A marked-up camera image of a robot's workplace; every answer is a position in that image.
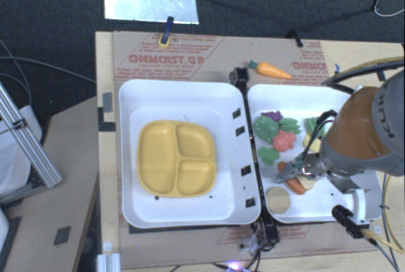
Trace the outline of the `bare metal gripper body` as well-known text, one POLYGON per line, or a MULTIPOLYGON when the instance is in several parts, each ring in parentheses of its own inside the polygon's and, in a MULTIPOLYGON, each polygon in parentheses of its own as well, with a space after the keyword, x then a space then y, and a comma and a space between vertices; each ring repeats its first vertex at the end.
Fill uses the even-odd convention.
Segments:
POLYGON ((326 155, 324 155, 324 153, 307 155, 298 173, 299 176, 305 176, 312 180, 331 174, 332 162, 326 157, 326 155))

